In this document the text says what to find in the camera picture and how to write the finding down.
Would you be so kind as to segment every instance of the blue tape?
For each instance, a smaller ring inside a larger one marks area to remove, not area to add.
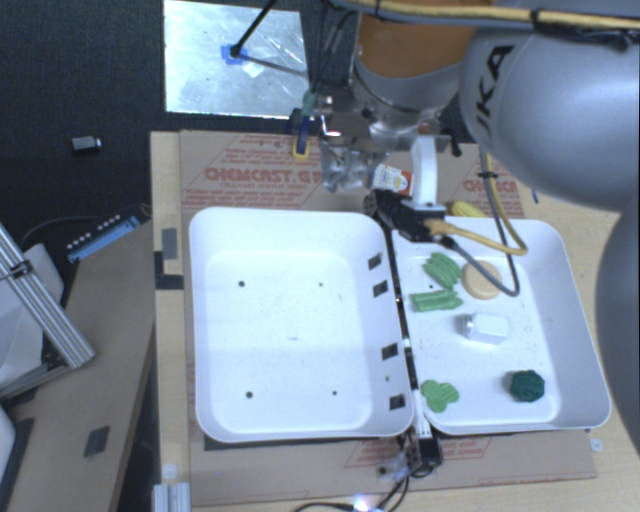
[[[231,47],[233,45],[232,44],[224,44],[220,47],[220,54],[222,55],[222,58],[224,59],[225,63],[231,65],[231,66],[237,66],[238,64],[244,64],[246,61],[242,60],[242,59],[236,59],[234,57],[231,56]],[[246,48],[242,48],[240,50],[240,55],[244,56],[244,57],[248,57],[249,56],[249,52],[247,51]]]

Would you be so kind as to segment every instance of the cardboard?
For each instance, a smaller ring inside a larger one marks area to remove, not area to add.
[[[188,227],[214,205],[358,211],[367,191],[331,194],[320,180],[315,141],[308,160],[290,157],[292,138],[280,135],[183,132],[180,135],[190,481],[194,506],[381,493],[393,482],[378,468],[399,451],[395,439],[224,445],[207,439],[194,413],[193,333]],[[488,213],[475,145],[463,156],[439,155],[438,198],[462,199]],[[407,154],[390,165],[410,170]],[[497,167],[498,190],[512,217],[523,217],[519,185]],[[593,478],[596,470],[582,431],[452,438],[442,442],[444,464],[412,490]]]

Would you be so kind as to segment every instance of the beige disc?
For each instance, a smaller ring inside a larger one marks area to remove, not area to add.
[[[502,282],[500,271],[488,261],[480,261],[485,270],[487,270],[498,281]],[[462,286],[469,292],[469,295],[476,299],[488,300],[497,297],[500,294],[495,286],[493,286],[487,278],[478,272],[473,265],[467,263],[462,269]]]

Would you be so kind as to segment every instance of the black pole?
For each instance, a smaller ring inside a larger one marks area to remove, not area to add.
[[[258,14],[258,17],[255,20],[253,20],[253,23],[251,24],[251,26],[247,29],[247,31],[244,33],[244,35],[240,38],[240,41],[238,41],[236,44],[234,44],[229,49],[229,54],[231,55],[231,57],[233,57],[234,59],[238,58],[238,55],[240,55],[240,52],[242,51],[242,47],[244,46],[244,43],[246,43],[247,40],[251,37],[251,34],[253,34],[255,29],[258,28],[258,25],[260,25],[260,23],[262,22],[264,17],[267,14],[269,14],[269,11],[276,4],[277,1],[278,0],[269,0],[267,2],[267,5],[264,6],[264,9],[262,9],[260,14]]]

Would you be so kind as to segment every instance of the metal sheet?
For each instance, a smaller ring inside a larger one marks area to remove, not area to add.
[[[272,10],[245,48],[250,57],[304,77],[255,62],[227,64],[222,56],[222,47],[235,44],[259,12],[165,0],[167,111],[286,118],[302,105],[309,84],[299,13]]]

